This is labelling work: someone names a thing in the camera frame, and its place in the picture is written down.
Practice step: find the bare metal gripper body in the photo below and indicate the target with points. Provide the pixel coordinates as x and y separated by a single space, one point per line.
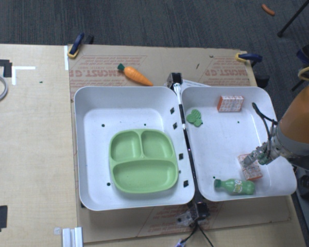
267 152

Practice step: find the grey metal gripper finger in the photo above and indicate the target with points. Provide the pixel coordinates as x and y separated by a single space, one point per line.
248 160

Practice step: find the orange and white carton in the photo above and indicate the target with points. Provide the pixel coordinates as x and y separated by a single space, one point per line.
230 103
253 172

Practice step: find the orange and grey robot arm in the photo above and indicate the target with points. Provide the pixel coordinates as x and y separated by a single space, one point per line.
297 120

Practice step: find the green plastic bottle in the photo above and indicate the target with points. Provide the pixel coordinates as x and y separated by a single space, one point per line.
237 187

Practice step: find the white plastic tray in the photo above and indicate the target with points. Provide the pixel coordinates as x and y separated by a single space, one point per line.
98 148
221 148

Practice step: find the thin black and white rod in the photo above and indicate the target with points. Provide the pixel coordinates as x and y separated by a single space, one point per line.
186 135

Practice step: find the green toy leaves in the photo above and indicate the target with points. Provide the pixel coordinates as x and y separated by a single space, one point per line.
194 117

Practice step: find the green divided plate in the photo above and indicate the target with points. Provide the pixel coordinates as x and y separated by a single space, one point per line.
144 174

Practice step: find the brown cardboard board red print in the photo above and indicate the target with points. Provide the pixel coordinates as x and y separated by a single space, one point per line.
154 60

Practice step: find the orange carrot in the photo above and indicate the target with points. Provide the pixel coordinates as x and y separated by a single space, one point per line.
136 74

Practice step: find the orange sausage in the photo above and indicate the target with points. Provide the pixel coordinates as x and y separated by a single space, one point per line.
267 9

